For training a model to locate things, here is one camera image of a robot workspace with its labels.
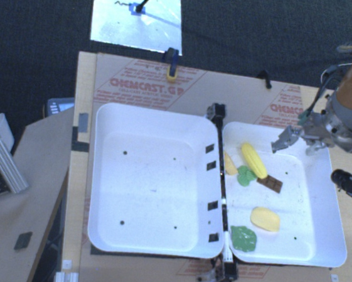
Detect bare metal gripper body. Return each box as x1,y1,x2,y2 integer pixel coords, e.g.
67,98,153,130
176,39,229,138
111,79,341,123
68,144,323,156
296,110,352,154

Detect yellow corn cob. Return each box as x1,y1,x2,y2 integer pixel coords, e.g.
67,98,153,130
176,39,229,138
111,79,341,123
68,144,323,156
238,141,272,180

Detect brown chocolate bar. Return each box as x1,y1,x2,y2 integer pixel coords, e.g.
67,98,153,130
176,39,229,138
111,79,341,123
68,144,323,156
255,174,284,194

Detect small green lettuce leaf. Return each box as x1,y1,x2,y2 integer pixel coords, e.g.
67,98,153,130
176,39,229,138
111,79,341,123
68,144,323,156
235,165,260,188

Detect brown cardboard board red print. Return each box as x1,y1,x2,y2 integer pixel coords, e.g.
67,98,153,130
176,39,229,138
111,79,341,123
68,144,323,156
70,52,352,282

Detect yellow cheese wedge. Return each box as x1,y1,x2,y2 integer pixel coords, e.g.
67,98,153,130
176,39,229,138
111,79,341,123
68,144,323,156
221,151,241,177

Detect white plastic tray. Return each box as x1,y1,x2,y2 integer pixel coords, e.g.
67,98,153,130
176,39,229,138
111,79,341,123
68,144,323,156
80,100,240,266
208,120,352,274

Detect thin black and white rod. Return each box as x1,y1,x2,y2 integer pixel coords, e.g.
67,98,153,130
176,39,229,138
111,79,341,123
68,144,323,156
199,117,250,265

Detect yellow oval potato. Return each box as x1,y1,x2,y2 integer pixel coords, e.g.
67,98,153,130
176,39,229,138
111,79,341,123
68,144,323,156
248,205,282,234

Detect large green lettuce leaf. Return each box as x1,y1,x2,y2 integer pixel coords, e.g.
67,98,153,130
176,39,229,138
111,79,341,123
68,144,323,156
227,224,260,254

